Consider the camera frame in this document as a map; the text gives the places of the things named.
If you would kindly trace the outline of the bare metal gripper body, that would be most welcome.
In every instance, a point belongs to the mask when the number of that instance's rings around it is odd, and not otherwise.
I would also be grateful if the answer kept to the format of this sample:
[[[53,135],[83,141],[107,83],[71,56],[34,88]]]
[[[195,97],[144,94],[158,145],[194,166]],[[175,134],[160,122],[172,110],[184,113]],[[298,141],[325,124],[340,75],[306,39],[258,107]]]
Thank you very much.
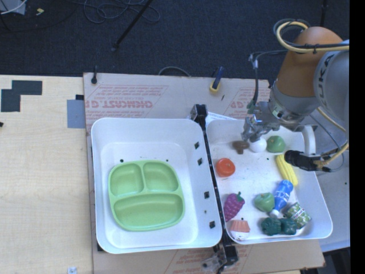
[[[251,102],[247,105],[248,116],[245,119],[244,130],[251,132],[251,137],[256,132],[262,135],[270,131],[278,131],[281,126],[281,118],[286,109],[274,100],[268,102]]]

